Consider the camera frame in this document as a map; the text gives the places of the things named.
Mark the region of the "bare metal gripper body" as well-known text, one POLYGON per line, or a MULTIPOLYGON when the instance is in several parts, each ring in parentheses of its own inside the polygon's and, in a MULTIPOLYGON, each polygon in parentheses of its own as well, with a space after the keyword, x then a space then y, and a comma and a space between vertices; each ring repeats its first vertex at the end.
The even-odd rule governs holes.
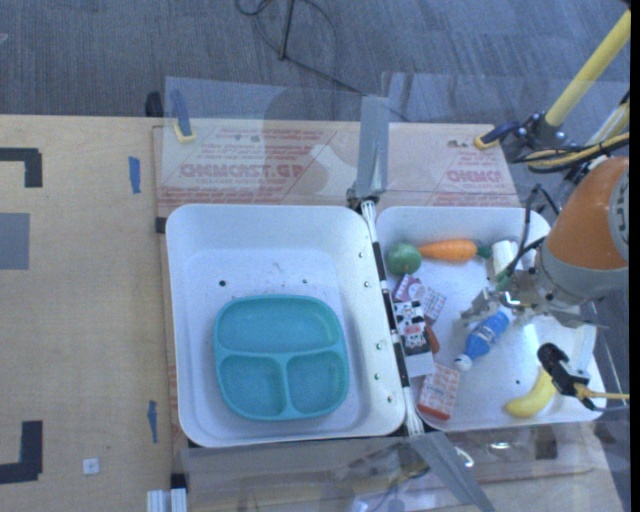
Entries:
POLYGON ((508 291, 525 306, 524 313, 547 314, 554 300, 554 290, 535 269, 516 270, 501 280, 501 291, 508 291))

